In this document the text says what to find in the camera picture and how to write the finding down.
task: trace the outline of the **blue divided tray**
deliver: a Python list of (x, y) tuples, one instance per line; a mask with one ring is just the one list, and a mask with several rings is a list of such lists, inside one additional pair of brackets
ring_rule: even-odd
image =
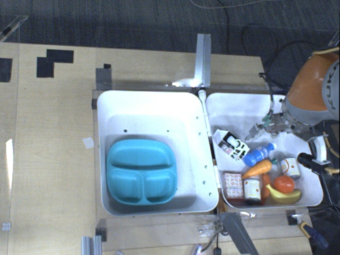
[(169, 202), (177, 189), (176, 159), (166, 144), (145, 139), (114, 143), (106, 160), (111, 196), (127, 205)]

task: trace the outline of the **label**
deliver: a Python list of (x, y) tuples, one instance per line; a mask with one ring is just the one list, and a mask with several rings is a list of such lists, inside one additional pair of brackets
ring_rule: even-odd
[(243, 199), (243, 186), (241, 174), (224, 173), (224, 195), (228, 199)]
[(244, 198), (245, 200), (261, 200), (261, 189), (260, 189), (260, 181), (249, 178), (244, 181)]
[(285, 176), (290, 176), (292, 179), (300, 178), (300, 171), (295, 158), (283, 159), (281, 161), (281, 168)]

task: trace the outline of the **carrot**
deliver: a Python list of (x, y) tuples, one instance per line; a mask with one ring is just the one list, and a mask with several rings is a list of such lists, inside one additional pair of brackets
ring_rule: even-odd
[(270, 169), (271, 169), (271, 162), (267, 159), (264, 159), (264, 160), (256, 163), (247, 172), (245, 172), (242, 175), (242, 179), (245, 180), (245, 179), (247, 179), (248, 177), (251, 177), (251, 176), (257, 176), (257, 175), (264, 174), (264, 173), (270, 171)]
[(270, 191), (266, 187), (267, 184), (270, 184), (270, 177), (268, 174), (262, 174), (261, 205), (265, 204), (270, 196)]

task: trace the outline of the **clear plastic panel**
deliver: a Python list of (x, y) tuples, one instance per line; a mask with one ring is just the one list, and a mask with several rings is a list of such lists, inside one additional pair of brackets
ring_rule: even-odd
[(11, 229), (16, 105), (19, 81), (20, 25), (26, 17), (6, 16), (0, 31), (0, 253), (7, 254)]

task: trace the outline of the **can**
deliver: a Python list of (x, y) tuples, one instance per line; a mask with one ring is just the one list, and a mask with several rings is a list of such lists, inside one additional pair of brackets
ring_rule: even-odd
[(298, 162), (295, 158), (285, 158), (280, 164), (284, 175), (290, 176), (294, 180), (298, 180), (301, 177)]
[(261, 203), (261, 188), (260, 181), (255, 178), (249, 178), (243, 182), (244, 188), (244, 201), (247, 204)]

